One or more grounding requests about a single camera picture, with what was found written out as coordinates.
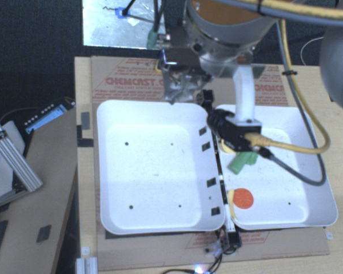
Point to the orange round disc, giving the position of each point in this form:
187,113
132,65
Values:
243,198

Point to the green toy vegetable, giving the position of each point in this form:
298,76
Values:
241,161

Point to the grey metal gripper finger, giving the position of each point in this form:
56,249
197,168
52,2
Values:
195,88
173,87

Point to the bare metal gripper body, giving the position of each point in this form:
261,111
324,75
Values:
214,58

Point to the yellow toy piece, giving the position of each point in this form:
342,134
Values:
226,148

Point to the white plastic tray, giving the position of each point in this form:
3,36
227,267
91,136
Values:
277,187
154,170

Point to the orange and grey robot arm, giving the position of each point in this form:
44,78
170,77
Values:
234,16

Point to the brown cardboard board, red print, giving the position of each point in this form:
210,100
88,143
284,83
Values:
148,250

